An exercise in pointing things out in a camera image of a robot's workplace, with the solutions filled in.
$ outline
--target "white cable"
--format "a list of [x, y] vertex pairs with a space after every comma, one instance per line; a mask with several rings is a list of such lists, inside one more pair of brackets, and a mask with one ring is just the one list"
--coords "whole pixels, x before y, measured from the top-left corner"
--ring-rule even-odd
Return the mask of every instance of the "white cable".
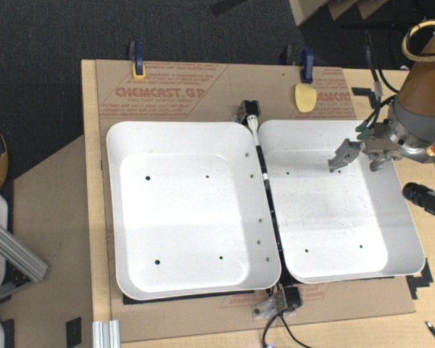
[[250, 115], [246, 118], [246, 121], [248, 122], [248, 129], [250, 129], [253, 134], [254, 144], [259, 146], [260, 139], [258, 138], [258, 118], [254, 115]]

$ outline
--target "cardboard sheet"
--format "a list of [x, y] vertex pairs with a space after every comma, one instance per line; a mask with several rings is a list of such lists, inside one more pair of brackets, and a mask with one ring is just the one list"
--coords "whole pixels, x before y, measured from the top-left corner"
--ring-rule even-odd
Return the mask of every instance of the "cardboard sheet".
[[[252, 305], [265, 291], [199, 299], [123, 304], [115, 277], [112, 206], [107, 169], [106, 134], [124, 120], [228, 121], [242, 100], [260, 103], [266, 120], [354, 120], [342, 69], [315, 67], [312, 87], [318, 102], [301, 113], [294, 102], [299, 67], [147, 62], [146, 78], [134, 80], [130, 62], [96, 61], [104, 203], [112, 318], [120, 320], [123, 342], [262, 328]], [[414, 311], [405, 278], [301, 285], [303, 308], [287, 319], [292, 324], [346, 320]]]
[[78, 347], [91, 347], [84, 153], [80, 137], [13, 183], [14, 235], [49, 265], [42, 282], [0, 304], [0, 321], [14, 320], [13, 347], [66, 347], [66, 323], [78, 318]]

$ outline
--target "metal bracket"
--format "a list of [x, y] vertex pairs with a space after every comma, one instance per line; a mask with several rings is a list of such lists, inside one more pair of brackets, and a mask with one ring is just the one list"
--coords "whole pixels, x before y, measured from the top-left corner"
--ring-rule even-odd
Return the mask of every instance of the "metal bracket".
[[118, 320], [92, 323], [93, 348], [121, 348], [120, 324]]
[[299, 289], [285, 286], [264, 302], [253, 306], [253, 319], [268, 320], [281, 312], [293, 312], [303, 305]]
[[389, 160], [402, 158], [398, 145], [389, 139], [386, 126], [383, 123], [376, 123], [373, 126], [372, 132], [362, 142], [361, 149], [369, 156], [371, 172], [379, 171]]
[[347, 166], [353, 162], [356, 157], [359, 156], [360, 142], [351, 142], [349, 139], [345, 139], [340, 147], [335, 151], [335, 157], [328, 161], [328, 169], [332, 173], [340, 167]]
[[355, 96], [366, 96], [369, 98], [370, 108], [375, 109], [380, 106], [378, 103], [376, 93], [371, 91], [369, 88], [351, 88]]
[[258, 117], [260, 114], [260, 103], [258, 101], [242, 101], [237, 110], [237, 115], [233, 119], [242, 125], [247, 125], [248, 116], [254, 115]]
[[18, 289], [44, 279], [48, 265], [27, 247], [21, 244], [10, 232], [0, 225], [0, 255], [14, 265], [31, 282], [14, 285], [12, 282], [0, 287], [0, 300], [8, 297]]

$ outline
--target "metal rod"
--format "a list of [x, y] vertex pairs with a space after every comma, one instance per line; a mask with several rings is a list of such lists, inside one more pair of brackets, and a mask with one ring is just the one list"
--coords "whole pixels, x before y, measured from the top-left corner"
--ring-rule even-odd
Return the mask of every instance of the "metal rod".
[[93, 348], [121, 348], [120, 324], [118, 320], [92, 323]]
[[0, 255], [33, 282], [44, 279], [48, 265], [0, 225]]
[[2, 300], [3, 298], [6, 298], [9, 295], [15, 293], [16, 290], [23, 290], [23, 289], [29, 287], [30, 285], [34, 285], [34, 282], [27, 282], [27, 283], [24, 283], [21, 286], [16, 287], [16, 285], [14, 285], [10, 281], [9, 283], [6, 283], [6, 284], [0, 286], [0, 300]]

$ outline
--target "yellow sponge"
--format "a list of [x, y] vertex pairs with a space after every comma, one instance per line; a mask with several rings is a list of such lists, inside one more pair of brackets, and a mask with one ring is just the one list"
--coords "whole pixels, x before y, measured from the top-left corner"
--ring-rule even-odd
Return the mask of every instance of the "yellow sponge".
[[295, 86], [295, 103], [300, 112], [310, 112], [316, 107], [318, 92], [307, 84], [299, 83]]

